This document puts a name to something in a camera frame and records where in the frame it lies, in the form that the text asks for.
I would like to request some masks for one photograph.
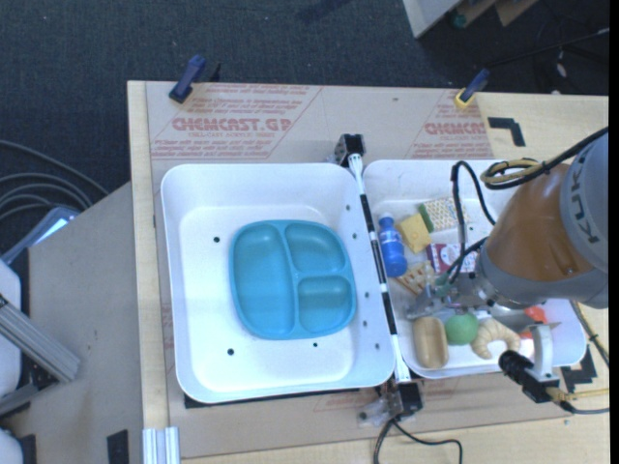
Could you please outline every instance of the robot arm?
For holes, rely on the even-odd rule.
[[[507,162],[483,175],[489,189],[519,187],[481,245],[475,274],[428,289],[417,298],[416,315],[432,313],[446,299],[458,306],[508,309],[547,299],[608,307],[607,129],[563,158],[570,155],[571,164],[560,157],[542,165],[529,162],[531,170],[518,178],[494,176],[512,168]]]

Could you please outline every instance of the green ball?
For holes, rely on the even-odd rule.
[[[479,322],[472,313],[455,314],[445,323],[445,335],[450,345],[470,344],[477,336]]]

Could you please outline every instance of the blue clamp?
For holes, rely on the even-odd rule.
[[[178,103],[184,102],[193,91],[192,83],[204,72],[205,66],[206,59],[195,55],[187,64],[183,77],[176,83],[174,89],[170,91],[169,96]]]
[[[475,76],[471,83],[457,92],[454,98],[454,103],[458,108],[466,108],[468,104],[473,100],[473,96],[478,91],[483,90],[487,85],[487,79],[490,76],[488,69],[481,69]]]

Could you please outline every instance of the wooden table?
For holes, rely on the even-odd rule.
[[[376,89],[356,88],[355,94],[375,93]],[[392,91],[383,90],[386,94]],[[148,102],[146,83],[128,84],[132,157],[133,225],[135,235],[136,283],[139,317],[142,417],[145,428],[170,426],[166,373],[162,342],[162,309],[156,230],[153,226],[154,193],[151,171]],[[477,97],[481,118],[496,158],[523,156],[539,160],[557,155],[587,134],[607,125],[608,98],[557,97],[480,93]],[[527,140],[516,148],[502,130],[490,129],[488,117],[516,119]],[[587,308],[587,315],[605,345],[608,345],[608,311]],[[593,352],[598,378],[582,390],[608,387],[609,376],[597,352]],[[522,395],[522,404],[530,402]],[[607,397],[583,398],[578,408],[604,407]],[[464,462],[546,463],[549,459],[566,463],[610,461],[609,415],[578,416],[425,433],[425,439],[459,439],[464,447]],[[289,462],[371,462],[374,440],[369,438],[265,449],[228,455],[196,457],[184,462],[207,463],[289,463]],[[381,462],[457,462],[453,446],[426,447],[402,436],[388,438],[381,451]]]

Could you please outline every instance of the toy food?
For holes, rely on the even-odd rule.
[[[450,345],[466,345],[477,335],[479,322],[472,313],[456,313],[445,322],[445,333]]]
[[[510,351],[518,352],[520,349],[520,337],[494,318],[482,321],[477,331],[477,336],[471,342],[473,352],[485,360],[492,359],[492,353],[487,345],[494,340],[503,340]]]
[[[443,322],[423,316],[413,322],[413,339],[417,362],[426,368],[437,369],[447,364],[449,350]]]
[[[413,252],[423,251],[432,242],[424,219],[419,213],[401,221],[397,228],[402,239]]]
[[[427,284],[434,281],[434,269],[429,260],[415,263],[408,267],[406,273],[398,277],[398,282],[411,291],[415,296],[419,296]]]

